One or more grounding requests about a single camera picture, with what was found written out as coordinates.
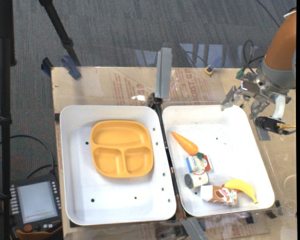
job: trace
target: black pole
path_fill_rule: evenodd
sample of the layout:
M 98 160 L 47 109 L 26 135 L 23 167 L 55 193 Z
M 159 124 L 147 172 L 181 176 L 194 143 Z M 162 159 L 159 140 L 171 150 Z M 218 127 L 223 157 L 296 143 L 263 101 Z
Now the black pole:
M 10 240 L 10 66 L 13 51 L 13 3 L 0 0 L 0 126 L 2 139 L 3 235 Z
M 58 16 L 58 13 L 53 5 L 53 0 L 39 0 L 40 4 L 44 7 L 46 10 L 57 34 L 59 35 L 63 47 L 67 50 L 69 56 L 73 59 L 74 64 L 77 67 L 81 66 L 81 63 L 75 53 L 74 50 L 74 43 L 73 41 L 68 37 L 68 34 L 62 25 L 62 22 Z

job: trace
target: toy carrot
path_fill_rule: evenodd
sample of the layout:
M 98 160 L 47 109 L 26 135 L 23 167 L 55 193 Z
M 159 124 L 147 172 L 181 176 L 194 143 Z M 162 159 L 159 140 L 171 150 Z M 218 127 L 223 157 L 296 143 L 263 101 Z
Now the toy carrot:
M 181 145 L 181 147 L 183 147 L 183 149 L 187 151 L 190 155 L 194 156 L 198 153 L 198 146 L 192 141 L 183 137 L 179 133 L 176 133 L 175 131 L 172 132 L 172 135 L 176 139 L 176 141 Z

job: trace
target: toy banana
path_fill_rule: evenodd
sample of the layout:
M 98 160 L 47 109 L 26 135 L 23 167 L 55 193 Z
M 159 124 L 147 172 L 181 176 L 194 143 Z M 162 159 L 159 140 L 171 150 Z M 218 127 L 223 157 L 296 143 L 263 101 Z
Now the toy banana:
M 246 193 L 250 198 L 252 198 L 255 204 L 258 203 L 258 200 L 255 197 L 255 191 L 253 187 L 249 183 L 241 179 L 230 179 L 224 184 L 224 187 L 233 190 L 240 190 Z

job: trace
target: gray floor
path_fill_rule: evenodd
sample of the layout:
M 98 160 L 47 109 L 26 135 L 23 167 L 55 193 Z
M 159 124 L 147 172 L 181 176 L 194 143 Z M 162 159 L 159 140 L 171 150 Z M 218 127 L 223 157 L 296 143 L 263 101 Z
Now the gray floor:
M 297 6 L 297 0 L 53 0 L 53 4 L 82 66 L 152 67 L 165 46 L 172 48 L 173 67 L 206 67 L 220 57 L 217 68 L 240 68 L 245 64 L 245 42 L 253 42 L 254 58 L 264 55 L 283 15 Z M 11 68 L 11 136 L 38 138 L 56 158 L 51 79 L 41 63 L 48 57 L 62 67 L 67 51 L 38 0 L 13 0 L 13 13 L 17 65 Z M 257 67 L 258 61 L 251 66 Z M 11 139 L 11 180 L 50 163 L 48 151 L 38 141 Z M 0 191 L 1 165 L 0 148 Z

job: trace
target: orange divided plate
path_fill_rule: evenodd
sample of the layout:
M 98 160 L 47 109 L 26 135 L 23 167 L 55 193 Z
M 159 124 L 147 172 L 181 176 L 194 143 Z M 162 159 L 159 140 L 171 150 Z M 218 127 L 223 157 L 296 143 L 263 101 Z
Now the orange divided plate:
M 147 128 L 132 120 L 104 120 L 90 134 L 95 168 L 111 178 L 131 178 L 149 173 L 154 152 Z

